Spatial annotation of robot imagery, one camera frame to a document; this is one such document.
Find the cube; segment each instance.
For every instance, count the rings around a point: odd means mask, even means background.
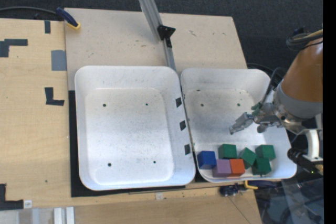
[[[256,154],[260,158],[268,158],[270,161],[275,159],[273,145],[260,145],[256,148]]]
[[[197,161],[200,169],[212,169],[217,165],[214,151],[201,151],[197,155]]]
[[[213,177],[227,177],[231,175],[231,164],[229,159],[217,159],[217,165],[212,169]]]
[[[244,161],[242,159],[230,159],[231,177],[238,177],[245,173]]]
[[[267,175],[270,171],[272,171],[272,169],[269,159],[256,157],[256,160],[252,165],[253,175]]]
[[[243,159],[244,161],[245,169],[250,168],[253,165],[254,161],[256,160],[256,157],[257,157],[257,154],[247,147],[244,148],[239,153],[239,158]]]
[[[236,159],[237,158],[237,148],[236,145],[222,144],[218,148],[218,156],[220,159]]]

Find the blue block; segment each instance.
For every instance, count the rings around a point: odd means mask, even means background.
[[[200,169],[212,169],[217,165],[214,151],[201,151],[197,155],[197,161]]]

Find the green block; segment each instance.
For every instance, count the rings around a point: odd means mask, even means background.
[[[260,158],[268,158],[270,161],[275,159],[273,145],[260,145],[256,148],[256,154]]]
[[[256,160],[252,165],[253,175],[267,175],[270,171],[272,171],[272,169],[269,159],[256,157]]]
[[[218,157],[220,159],[236,159],[237,148],[236,145],[223,144],[218,148]]]
[[[245,169],[251,167],[256,160],[257,154],[255,154],[252,150],[249,148],[244,148],[240,153],[239,153],[239,158],[243,159],[244,161],[244,166]]]

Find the orange block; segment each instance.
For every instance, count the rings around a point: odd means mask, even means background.
[[[231,165],[231,175],[230,176],[241,176],[245,173],[245,166],[243,159],[230,159]]]

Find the white tray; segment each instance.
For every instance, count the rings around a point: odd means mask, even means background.
[[[174,70],[85,66],[76,72],[75,91],[79,175],[86,187],[180,186],[194,178]]]
[[[297,166],[287,157],[291,148],[284,128],[270,127],[265,133],[257,132],[257,125],[233,135],[229,127],[244,112],[251,112],[251,106],[264,96],[269,77],[255,69],[203,69],[189,68],[181,74],[181,85],[185,97],[186,113],[195,154],[200,151],[214,151],[218,158],[221,144],[235,144],[237,154],[245,147],[254,151],[261,144],[272,144],[276,159],[272,160],[272,172],[263,179],[290,178]],[[213,177],[212,170],[199,169],[209,182],[229,182],[260,179],[251,168],[240,177]]]

